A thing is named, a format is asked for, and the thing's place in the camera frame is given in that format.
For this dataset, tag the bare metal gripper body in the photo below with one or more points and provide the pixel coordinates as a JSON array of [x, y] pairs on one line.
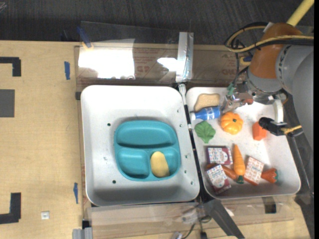
[[245, 95]]

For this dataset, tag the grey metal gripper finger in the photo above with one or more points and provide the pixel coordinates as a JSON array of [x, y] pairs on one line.
[[226, 105], [236, 105]]

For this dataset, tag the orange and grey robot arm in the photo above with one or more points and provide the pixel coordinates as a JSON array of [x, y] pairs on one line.
[[286, 63]]

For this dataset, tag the orange pumpkin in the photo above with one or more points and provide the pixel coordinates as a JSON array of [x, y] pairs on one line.
[[231, 123]]

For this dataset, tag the blue bottle white cap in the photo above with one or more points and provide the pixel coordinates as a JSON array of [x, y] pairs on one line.
[[208, 113]]

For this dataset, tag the tan bread slice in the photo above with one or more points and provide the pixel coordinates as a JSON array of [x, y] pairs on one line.
[[207, 100]]

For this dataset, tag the green lettuce leaf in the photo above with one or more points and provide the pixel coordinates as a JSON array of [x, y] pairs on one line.
[[205, 131]]

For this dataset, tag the orange pepper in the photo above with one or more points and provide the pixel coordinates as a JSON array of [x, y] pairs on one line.
[[258, 133]]

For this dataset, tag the purple and white carton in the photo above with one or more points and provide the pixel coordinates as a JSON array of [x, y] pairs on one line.
[[218, 179], [219, 155]]

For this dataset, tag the orange carrot green stem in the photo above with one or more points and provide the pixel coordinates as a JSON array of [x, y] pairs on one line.
[[269, 175], [238, 162]]

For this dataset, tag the white plastic tray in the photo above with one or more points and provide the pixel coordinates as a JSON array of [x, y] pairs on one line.
[[99, 133], [274, 153]]

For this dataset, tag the orange and white carton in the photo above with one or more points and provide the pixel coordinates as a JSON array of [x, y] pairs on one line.
[[253, 170]]

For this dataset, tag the yellow potato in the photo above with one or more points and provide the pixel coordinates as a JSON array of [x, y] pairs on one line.
[[159, 164]]

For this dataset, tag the teal divided plate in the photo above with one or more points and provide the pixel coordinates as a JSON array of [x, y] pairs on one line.
[[139, 136]]

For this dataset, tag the black cylinder on white bracket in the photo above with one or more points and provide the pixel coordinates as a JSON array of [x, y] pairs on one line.
[[270, 125]]

